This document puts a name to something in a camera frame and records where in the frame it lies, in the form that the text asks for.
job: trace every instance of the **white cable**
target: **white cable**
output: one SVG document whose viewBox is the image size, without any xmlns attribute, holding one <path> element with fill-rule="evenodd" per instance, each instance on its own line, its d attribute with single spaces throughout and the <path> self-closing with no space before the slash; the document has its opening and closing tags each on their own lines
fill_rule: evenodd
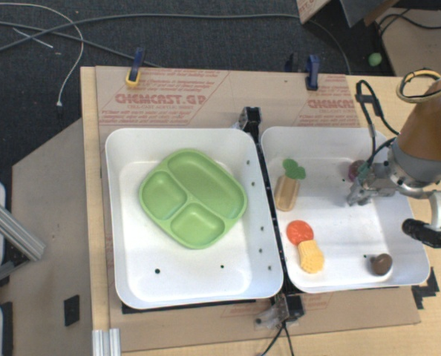
<svg viewBox="0 0 441 356">
<path fill-rule="evenodd" d="M 60 13 L 58 10 L 55 10 L 53 8 L 50 7 L 46 7 L 44 5 L 38 5 L 38 4 L 30 4 L 30 3 L 10 3 L 10 2 L 0 2 L 1 6 L 7 6 L 7 7 L 35 7 L 35 8 L 41 8 L 41 9 L 46 9 L 49 10 L 52 13 L 55 13 L 59 16 L 61 16 L 62 18 L 64 18 L 65 20 L 67 20 L 68 22 L 70 22 L 73 27 L 76 29 L 77 33 L 79 34 L 79 37 L 81 40 L 84 39 L 82 32 L 80 31 L 79 27 L 77 27 L 77 25 L 74 24 L 74 22 L 69 19 L 65 14 Z M 75 68 L 77 67 L 77 65 L 80 62 L 80 59 L 82 58 L 82 54 L 84 52 L 84 43 L 80 42 L 80 53 L 79 56 L 77 57 L 75 63 L 73 64 L 72 68 L 70 69 L 70 71 L 68 72 L 67 76 L 64 79 L 64 82 L 62 83 L 62 86 L 59 90 L 59 96 L 57 98 L 57 103 L 56 106 L 57 107 L 63 107 L 62 104 L 62 92 L 64 91 L 65 85 L 67 84 L 67 81 L 69 80 L 69 78 L 71 77 L 72 73 L 74 72 Z"/>
</svg>

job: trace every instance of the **black floor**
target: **black floor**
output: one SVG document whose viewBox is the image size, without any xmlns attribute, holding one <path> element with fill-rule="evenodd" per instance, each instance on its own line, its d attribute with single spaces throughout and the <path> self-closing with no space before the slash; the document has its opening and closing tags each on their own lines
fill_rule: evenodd
<svg viewBox="0 0 441 356">
<path fill-rule="evenodd" d="M 127 13 L 297 15 L 295 0 L 1 1 L 40 4 L 74 21 Z M 401 0 L 395 6 L 441 10 L 441 0 Z M 9 6 L 0 6 L 0 21 L 40 28 L 66 22 L 42 8 Z M 277 16 L 223 20 L 139 17 L 84 23 L 80 30 L 87 40 L 129 56 L 141 45 L 147 51 L 146 61 L 162 67 L 284 71 L 290 54 L 298 52 L 305 60 L 310 54 L 319 56 L 322 73 L 392 75 L 387 59 L 378 67 L 368 64 L 372 52 L 382 51 L 375 26 L 365 27 L 360 22 L 349 28 L 339 0 L 332 0 L 305 25 L 297 19 Z M 73 28 L 61 31 L 77 36 Z M 0 25 L 0 47 L 23 38 L 12 26 Z M 78 69 L 62 94 L 62 120 L 56 109 L 61 85 L 79 55 L 79 43 L 54 35 L 40 39 L 53 48 L 28 41 L 0 51 L 0 180 L 7 190 L 12 165 L 81 114 Z M 86 45 L 79 66 L 94 65 L 130 66 L 131 60 Z"/>
</svg>

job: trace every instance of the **green ball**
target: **green ball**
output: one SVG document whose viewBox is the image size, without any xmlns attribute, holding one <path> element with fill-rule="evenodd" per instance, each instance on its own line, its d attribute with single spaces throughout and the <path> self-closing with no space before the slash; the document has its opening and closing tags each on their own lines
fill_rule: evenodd
<svg viewBox="0 0 441 356">
<path fill-rule="evenodd" d="M 382 62 L 381 53 L 372 53 L 369 55 L 369 58 L 367 60 L 369 61 L 370 66 L 379 66 Z"/>
</svg>

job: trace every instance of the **blue clamp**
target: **blue clamp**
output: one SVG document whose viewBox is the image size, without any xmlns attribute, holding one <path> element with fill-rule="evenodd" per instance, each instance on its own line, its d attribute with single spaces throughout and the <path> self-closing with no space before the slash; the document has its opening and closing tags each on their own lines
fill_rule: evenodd
<svg viewBox="0 0 441 356">
<path fill-rule="evenodd" d="M 134 54 L 133 66 L 131 66 L 131 69 L 126 74 L 125 78 L 125 83 L 130 87 L 135 87 L 140 81 L 140 67 L 145 61 L 145 54 L 145 49 L 143 49 L 142 47 L 137 47 L 137 52 Z"/>
<path fill-rule="evenodd" d="M 319 57 L 310 55 L 307 60 L 307 73 L 310 75 L 305 78 L 307 90 L 318 90 L 318 71 Z"/>
</svg>

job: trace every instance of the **brown round object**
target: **brown round object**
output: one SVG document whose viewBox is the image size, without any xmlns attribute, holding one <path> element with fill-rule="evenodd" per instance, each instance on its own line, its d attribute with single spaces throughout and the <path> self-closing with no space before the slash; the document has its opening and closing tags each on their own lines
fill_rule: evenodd
<svg viewBox="0 0 441 356">
<path fill-rule="evenodd" d="M 383 253 L 370 260 L 372 262 L 372 270 L 379 276 L 387 274 L 392 268 L 392 257 Z"/>
</svg>

